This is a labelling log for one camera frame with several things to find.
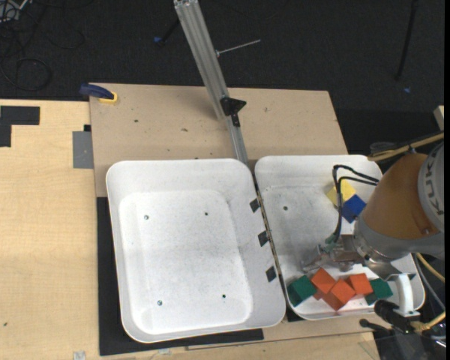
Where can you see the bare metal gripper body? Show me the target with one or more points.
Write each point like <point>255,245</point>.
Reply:
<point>350,255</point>

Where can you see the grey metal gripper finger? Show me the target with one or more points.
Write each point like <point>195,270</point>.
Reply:
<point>317,264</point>
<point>324,251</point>

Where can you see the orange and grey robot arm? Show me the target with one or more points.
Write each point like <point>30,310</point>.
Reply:
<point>397,197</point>

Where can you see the orange cube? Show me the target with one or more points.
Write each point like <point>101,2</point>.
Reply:
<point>323,279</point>
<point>361,283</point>
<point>341,294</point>

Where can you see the green cube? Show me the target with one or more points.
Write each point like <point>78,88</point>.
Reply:
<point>303,289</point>
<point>380,289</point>

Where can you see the white plastic tray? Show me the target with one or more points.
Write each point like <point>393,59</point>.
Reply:
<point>300,219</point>
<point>187,261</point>

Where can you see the blue cube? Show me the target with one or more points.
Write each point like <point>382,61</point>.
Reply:
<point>354,205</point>

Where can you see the yellow cube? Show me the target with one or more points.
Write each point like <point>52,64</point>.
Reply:
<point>345,189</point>

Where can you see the pale wood board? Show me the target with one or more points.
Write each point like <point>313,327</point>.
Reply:
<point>165,126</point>

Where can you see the black cylinder on white bracket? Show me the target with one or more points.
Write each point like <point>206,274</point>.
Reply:
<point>405,294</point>

